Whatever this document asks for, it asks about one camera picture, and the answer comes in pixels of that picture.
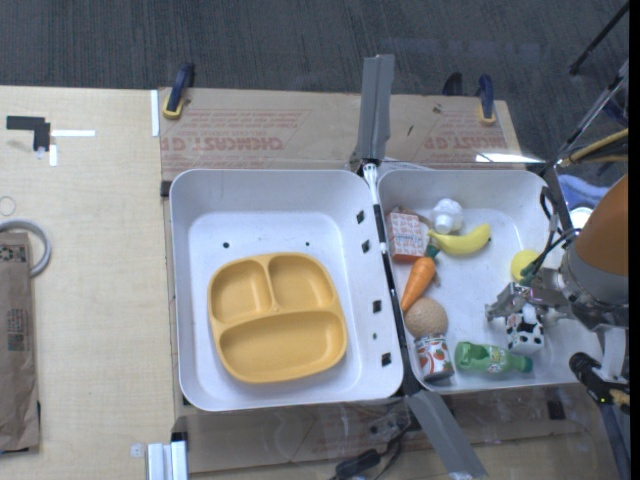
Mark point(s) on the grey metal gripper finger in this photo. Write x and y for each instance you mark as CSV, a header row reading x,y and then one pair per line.
x,y
510,300
552,319

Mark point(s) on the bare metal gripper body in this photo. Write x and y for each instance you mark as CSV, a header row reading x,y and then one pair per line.
x,y
555,293

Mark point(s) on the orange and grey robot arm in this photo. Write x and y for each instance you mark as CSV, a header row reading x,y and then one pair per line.
x,y
602,238

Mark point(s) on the black and white cow-print carton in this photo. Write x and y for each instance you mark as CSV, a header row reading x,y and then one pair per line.
x,y
524,333

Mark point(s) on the white plastic tray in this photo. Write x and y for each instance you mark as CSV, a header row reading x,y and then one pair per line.
x,y
475,288
280,203

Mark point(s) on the yellow ball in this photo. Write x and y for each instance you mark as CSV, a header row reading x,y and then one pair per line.
x,y
522,264

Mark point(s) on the green plastic bottle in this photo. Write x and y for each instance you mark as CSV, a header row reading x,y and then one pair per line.
x,y
487,360

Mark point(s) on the yellow banana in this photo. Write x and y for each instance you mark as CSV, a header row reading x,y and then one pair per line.
x,y
462,243

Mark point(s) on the round brown bread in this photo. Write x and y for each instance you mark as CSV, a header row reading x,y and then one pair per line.
x,y
426,317

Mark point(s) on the orange carrot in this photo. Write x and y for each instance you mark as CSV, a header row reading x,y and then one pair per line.
x,y
417,280

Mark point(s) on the white can, red fruit print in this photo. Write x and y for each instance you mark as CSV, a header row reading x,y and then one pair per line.
x,y
434,358

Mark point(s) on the orange and white carton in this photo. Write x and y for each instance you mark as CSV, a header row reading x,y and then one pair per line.
x,y
406,235

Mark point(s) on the yellow divided plate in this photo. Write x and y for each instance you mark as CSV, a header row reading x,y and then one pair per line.
x,y
280,338

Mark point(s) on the brown cardboard board, red print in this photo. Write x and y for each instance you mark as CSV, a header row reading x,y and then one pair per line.
x,y
280,138

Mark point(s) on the brown paper packet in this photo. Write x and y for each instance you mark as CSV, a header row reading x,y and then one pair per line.
x,y
17,348

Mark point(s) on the black cylinder on white bracket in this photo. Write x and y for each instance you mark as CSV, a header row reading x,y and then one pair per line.
x,y
590,370

